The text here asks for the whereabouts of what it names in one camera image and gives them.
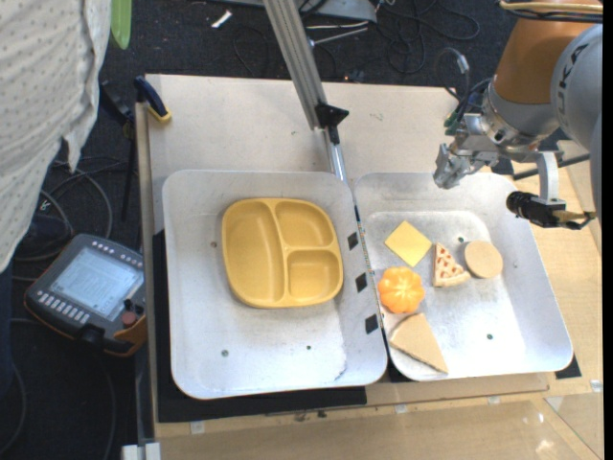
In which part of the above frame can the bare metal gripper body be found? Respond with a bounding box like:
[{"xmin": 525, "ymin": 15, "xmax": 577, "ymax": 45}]
[{"xmin": 444, "ymin": 111, "xmax": 512, "ymax": 172}]

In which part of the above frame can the green plastic knife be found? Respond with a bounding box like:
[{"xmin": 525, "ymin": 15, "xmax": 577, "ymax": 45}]
[{"xmin": 109, "ymin": 0, "xmax": 133, "ymax": 51}]

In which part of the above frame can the yellow cheese slice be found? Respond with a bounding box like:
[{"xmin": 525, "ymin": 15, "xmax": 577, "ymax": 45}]
[{"xmin": 384, "ymin": 219, "xmax": 433, "ymax": 268}]

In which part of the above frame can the round tan biscuit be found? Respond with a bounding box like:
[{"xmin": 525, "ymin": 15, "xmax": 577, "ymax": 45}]
[{"xmin": 463, "ymin": 240, "xmax": 505, "ymax": 280}]

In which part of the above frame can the toy pizza slice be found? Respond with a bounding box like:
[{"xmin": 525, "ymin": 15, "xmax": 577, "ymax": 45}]
[{"xmin": 432, "ymin": 241, "xmax": 472, "ymax": 288}]

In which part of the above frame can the thin black and white rod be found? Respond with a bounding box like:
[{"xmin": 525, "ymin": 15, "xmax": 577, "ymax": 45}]
[{"xmin": 329, "ymin": 131, "xmax": 385, "ymax": 328}]

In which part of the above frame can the orange toy pumpkin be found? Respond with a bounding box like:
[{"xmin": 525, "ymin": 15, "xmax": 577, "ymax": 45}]
[{"xmin": 376, "ymin": 265, "xmax": 426, "ymax": 314}]

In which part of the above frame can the white plastic tray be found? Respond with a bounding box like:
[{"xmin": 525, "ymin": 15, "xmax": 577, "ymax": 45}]
[
  {"xmin": 161, "ymin": 169, "xmax": 389, "ymax": 401},
  {"xmin": 352, "ymin": 172, "xmax": 575, "ymax": 383}
]

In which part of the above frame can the tan triangular bread slice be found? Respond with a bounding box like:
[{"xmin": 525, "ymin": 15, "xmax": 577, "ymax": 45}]
[{"xmin": 388, "ymin": 311, "xmax": 450, "ymax": 376}]

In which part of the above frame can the yellow divided plate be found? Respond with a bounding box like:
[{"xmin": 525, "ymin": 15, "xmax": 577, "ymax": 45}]
[{"xmin": 220, "ymin": 197, "xmax": 345, "ymax": 310}]

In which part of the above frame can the pale flat board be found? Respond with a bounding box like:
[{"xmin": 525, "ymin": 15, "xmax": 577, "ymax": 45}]
[{"xmin": 143, "ymin": 73, "xmax": 552, "ymax": 440}]

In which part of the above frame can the person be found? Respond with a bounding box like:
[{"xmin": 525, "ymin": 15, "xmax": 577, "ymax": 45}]
[{"xmin": 0, "ymin": 0, "xmax": 114, "ymax": 397}]

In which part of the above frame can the black cylinder on white bracket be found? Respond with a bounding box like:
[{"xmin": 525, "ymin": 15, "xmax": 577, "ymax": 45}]
[{"xmin": 506, "ymin": 150, "xmax": 568, "ymax": 230}]

